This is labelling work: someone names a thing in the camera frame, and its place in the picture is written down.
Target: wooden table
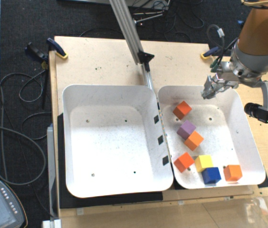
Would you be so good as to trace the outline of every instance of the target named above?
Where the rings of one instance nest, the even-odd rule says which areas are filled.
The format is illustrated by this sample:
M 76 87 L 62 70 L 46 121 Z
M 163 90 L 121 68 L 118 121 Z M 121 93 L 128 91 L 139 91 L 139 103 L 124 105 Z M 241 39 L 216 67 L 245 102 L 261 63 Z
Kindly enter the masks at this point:
M 71 84 L 144 85 L 144 78 L 141 67 L 134 63 L 125 40 L 55 37 L 55 41 L 69 54 L 67 60 L 60 59 L 54 52 L 49 54 L 56 176 L 57 182 L 59 182 L 57 116 L 63 113 L 63 89 Z M 211 74 L 209 69 L 211 59 L 203 61 L 200 58 L 200 54 L 209 49 L 207 44 L 142 41 L 142 45 L 145 52 L 155 55 L 150 62 L 150 67 L 156 94 L 165 85 L 201 86 L 204 84 L 206 76 Z M 268 80 L 268 73 L 262 79 Z M 260 88 L 240 85 L 237 92 L 243 106 L 248 102 L 263 104 Z M 248 117 L 248 121 L 268 175 L 268 124 L 250 117 Z M 146 214 L 158 219 L 158 224 L 163 224 L 163 214 L 165 214 L 166 221 L 168 219 L 172 222 L 175 219 L 175 212 L 179 214 L 177 219 L 188 221 L 189 217 L 185 215 L 186 210 L 179 209 L 180 204 L 186 204 L 192 206 L 191 210 L 196 210 L 195 219 L 209 222 L 209 227 L 211 227 L 210 223 L 213 220 L 207 221 L 205 210 L 198 204 L 223 201 L 230 196 L 235 199 L 265 197 L 268 196 L 268 187 L 259 189 L 257 185 L 253 185 L 199 190 L 175 190 L 174 187 L 171 187 L 163 192 L 163 201 L 161 202 L 109 205 L 84 209 L 58 208 L 58 216 L 62 219 L 63 228 L 74 228 L 82 222 L 86 223 L 86 227 L 93 225 L 95 227 L 108 227 L 106 226 L 108 219 L 114 214 L 115 217 L 120 217 L 116 220 L 115 227 L 125 227 L 122 219 L 125 218 L 126 214 L 127 226 L 135 227 L 135 222 L 139 222 L 139 220 L 141 222 L 142 217 L 148 223 L 149 218 L 144 218 Z M 124 213 L 121 210 L 131 211 L 131 213 Z M 154 227 L 154 224 L 153 220 L 149 226 L 144 227 Z

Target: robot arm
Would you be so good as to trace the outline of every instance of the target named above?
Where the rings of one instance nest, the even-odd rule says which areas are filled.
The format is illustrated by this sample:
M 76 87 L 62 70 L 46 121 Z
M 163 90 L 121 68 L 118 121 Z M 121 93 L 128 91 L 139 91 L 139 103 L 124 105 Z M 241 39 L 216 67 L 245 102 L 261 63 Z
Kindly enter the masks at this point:
M 263 106 L 248 103 L 244 110 L 252 117 L 268 123 L 268 81 L 261 77 L 268 72 L 268 0 L 247 2 L 252 10 L 232 48 L 229 62 L 211 65 L 213 77 L 208 76 L 201 95 L 204 99 L 214 98 L 219 92 L 237 88 L 239 84 L 260 87 L 263 92 Z

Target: red-orange cube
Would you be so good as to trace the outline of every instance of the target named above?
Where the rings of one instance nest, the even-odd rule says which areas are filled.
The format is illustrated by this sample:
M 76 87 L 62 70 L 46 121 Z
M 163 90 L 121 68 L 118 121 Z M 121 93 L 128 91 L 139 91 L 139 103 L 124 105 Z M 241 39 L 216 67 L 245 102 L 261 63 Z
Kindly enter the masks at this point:
M 186 139 L 184 144 L 187 145 L 189 149 L 194 151 L 203 140 L 204 138 L 197 131 L 193 131 L 193 133 L 191 133 L 191 135 Z
M 194 164 L 194 159 L 187 152 L 174 161 L 174 165 L 180 172 L 188 169 L 192 164 Z
M 238 181 L 242 176 L 240 165 L 228 165 L 224 168 L 226 181 Z
M 191 110 L 192 108 L 185 101 L 183 101 L 176 106 L 176 108 L 173 110 L 173 113 L 177 116 L 178 119 L 181 120 Z

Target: white plastic tray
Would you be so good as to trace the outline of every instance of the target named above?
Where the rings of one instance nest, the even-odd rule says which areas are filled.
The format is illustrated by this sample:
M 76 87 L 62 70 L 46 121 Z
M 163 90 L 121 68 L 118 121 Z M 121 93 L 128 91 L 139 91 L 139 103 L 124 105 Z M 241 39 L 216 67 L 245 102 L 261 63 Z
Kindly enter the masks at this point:
M 214 167 L 220 170 L 221 180 L 216 185 L 205 185 L 201 173 L 196 171 L 195 164 L 183 173 L 173 164 L 176 180 L 187 189 L 262 183 L 266 173 L 238 93 L 229 89 L 217 94 L 213 99 L 204 100 L 201 96 L 202 90 L 203 86 L 162 87 L 158 92 L 158 100 L 163 124 L 172 162 L 185 152 L 193 159 L 199 155 L 211 155 Z M 183 100 L 192 110 L 179 120 L 173 110 Z M 204 138 L 194 151 L 191 151 L 176 133 L 185 120 L 192 122 L 196 131 Z M 238 182 L 226 182 L 223 167 L 229 164 L 241 166 L 243 177 Z
M 79 198 L 162 191 L 173 182 L 155 93 L 146 86 L 63 91 L 66 185 Z

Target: cube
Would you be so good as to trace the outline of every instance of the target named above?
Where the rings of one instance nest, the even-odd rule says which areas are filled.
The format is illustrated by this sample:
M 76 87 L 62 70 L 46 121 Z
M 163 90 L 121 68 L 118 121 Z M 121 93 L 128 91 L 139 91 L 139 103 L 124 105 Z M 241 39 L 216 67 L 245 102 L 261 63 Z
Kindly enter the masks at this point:
M 180 172 L 188 169 L 192 164 L 194 164 L 194 159 L 186 152 L 174 161 L 174 165 Z
M 186 120 L 177 131 L 177 134 L 184 140 L 187 140 L 187 138 L 193 133 L 195 129 L 196 126 L 193 125 L 193 123 L 191 123 L 189 120 Z
M 220 171 L 218 167 L 209 167 L 201 172 L 202 178 L 205 184 L 216 184 L 220 177 Z
M 178 119 L 181 120 L 191 110 L 192 108 L 185 101 L 182 101 L 180 104 L 176 106 L 176 108 L 173 110 L 173 113 L 177 116 Z
M 197 172 L 202 172 L 206 168 L 213 167 L 212 158 L 210 155 L 199 155 L 195 159 Z
M 228 165 L 224 168 L 226 181 L 238 181 L 242 176 L 240 165 Z
M 184 144 L 187 145 L 189 149 L 194 151 L 203 140 L 204 138 L 197 131 L 193 131 Z

